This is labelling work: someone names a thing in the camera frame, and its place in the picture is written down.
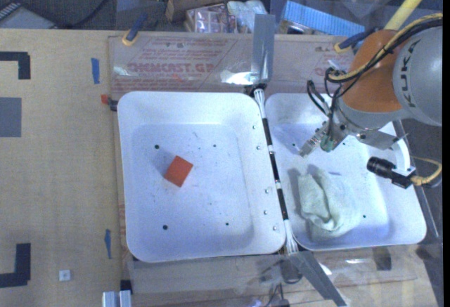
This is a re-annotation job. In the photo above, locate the black and white thin rod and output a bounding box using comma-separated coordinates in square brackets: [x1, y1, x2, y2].
[252, 87, 300, 256]

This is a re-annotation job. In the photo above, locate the orange cube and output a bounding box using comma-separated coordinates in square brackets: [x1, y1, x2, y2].
[163, 155, 195, 188]

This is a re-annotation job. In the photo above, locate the white crumpled cloth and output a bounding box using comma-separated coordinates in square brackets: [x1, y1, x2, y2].
[297, 164, 364, 242]

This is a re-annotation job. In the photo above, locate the white plastic tray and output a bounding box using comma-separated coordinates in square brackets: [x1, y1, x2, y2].
[116, 90, 287, 263]
[264, 93, 428, 252]

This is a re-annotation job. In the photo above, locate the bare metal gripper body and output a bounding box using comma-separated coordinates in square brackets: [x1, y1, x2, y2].
[309, 118, 400, 156]

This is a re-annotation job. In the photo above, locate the black cylinder on white bracket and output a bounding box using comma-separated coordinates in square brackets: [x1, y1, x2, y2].
[366, 138, 417, 190]

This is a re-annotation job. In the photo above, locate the brown cardboard board red print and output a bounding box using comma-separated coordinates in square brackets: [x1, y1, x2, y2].
[107, 33, 428, 299]

